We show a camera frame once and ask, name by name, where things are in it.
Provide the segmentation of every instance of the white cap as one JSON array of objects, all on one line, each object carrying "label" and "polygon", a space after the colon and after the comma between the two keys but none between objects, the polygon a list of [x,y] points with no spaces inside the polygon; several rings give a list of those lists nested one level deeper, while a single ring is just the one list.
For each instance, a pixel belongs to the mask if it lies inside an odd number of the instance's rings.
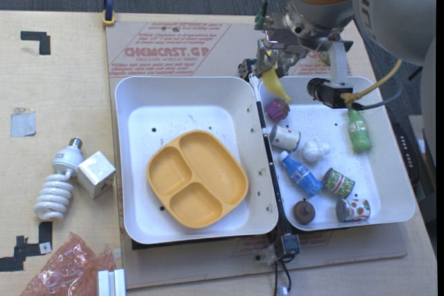
[{"label": "white cap", "polygon": [[286,150],[283,150],[281,153],[279,153],[277,158],[279,159],[279,162],[282,162],[285,158],[288,157],[288,155],[289,153]]}]

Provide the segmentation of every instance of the green bottle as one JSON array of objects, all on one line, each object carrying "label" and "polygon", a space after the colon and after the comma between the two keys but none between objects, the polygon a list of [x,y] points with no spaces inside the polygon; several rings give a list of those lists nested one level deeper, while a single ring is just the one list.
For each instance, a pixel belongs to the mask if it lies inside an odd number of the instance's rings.
[{"label": "green bottle", "polygon": [[357,153],[369,150],[372,147],[372,143],[368,137],[366,122],[356,110],[349,109],[348,115],[350,117],[348,132],[352,139],[353,149]]}]

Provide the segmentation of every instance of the purple object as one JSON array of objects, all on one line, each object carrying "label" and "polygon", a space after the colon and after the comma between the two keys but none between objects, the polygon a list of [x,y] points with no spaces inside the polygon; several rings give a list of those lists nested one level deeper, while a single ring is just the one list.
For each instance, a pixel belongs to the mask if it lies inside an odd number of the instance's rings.
[{"label": "purple object", "polygon": [[287,117],[290,107],[285,100],[276,98],[266,106],[265,111],[272,120],[279,121]]}]

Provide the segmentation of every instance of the dark brown round object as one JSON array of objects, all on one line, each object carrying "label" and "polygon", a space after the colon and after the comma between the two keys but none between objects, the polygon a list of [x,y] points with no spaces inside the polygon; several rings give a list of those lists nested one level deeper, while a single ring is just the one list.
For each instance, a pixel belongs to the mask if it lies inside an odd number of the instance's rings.
[{"label": "dark brown round object", "polygon": [[314,211],[314,207],[308,201],[299,201],[293,207],[293,214],[295,219],[301,224],[306,225],[310,223],[316,212]]}]

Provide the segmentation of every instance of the white tray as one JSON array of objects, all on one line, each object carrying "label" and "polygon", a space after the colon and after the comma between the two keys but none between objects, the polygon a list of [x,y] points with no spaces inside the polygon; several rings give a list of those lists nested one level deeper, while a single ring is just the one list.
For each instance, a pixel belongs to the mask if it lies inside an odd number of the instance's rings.
[{"label": "white tray", "polygon": [[[365,153],[357,154],[352,149],[348,134],[348,113],[346,109],[331,109],[313,98],[307,92],[307,83],[312,77],[284,77],[281,79],[287,94],[292,97],[287,118],[274,122],[267,114],[266,124],[271,128],[275,123],[299,131],[300,143],[290,156],[304,163],[314,176],[322,180],[329,168],[344,174],[355,181],[355,188],[349,198],[367,198],[371,215],[366,221],[340,223],[336,217],[338,198],[329,191],[322,191],[314,197],[308,195],[288,176],[287,170],[278,161],[281,148],[273,146],[273,158],[279,178],[280,193],[288,221],[298,229],[314,231],[319,229],[337,229],[380,223],[396,223],[410,219],[416,204],[405,170],[402,157],[391,129],[389,118],[384,107],[361,112],[367,123],[372,148]],[[372,85],[365,78],[349,77],[348,84],[353,85],[354,92],[360,92]],[[264,109],[277,96],[270,94],[261,82],[259,93]],[[359,102],[364,105],[378,103],[381,96],[373,91]],[[318,137],[328,143],[331,152],[325,159],[309,164],[302,158],[302,147],[305,142]],[[316,210],[315,219],[301,225],[293,216],[293,206],[306,199]]]},{"label": "white tray", "polygon": [[[142,244],[265,234],[278,221],[254,93],[236,77],[129,77],[116,87],[123,219]],[[162,210],[146,179],[150,157],[190,130],[214,134],[248,176],[245,199],[201,229],[182,226]]]}]

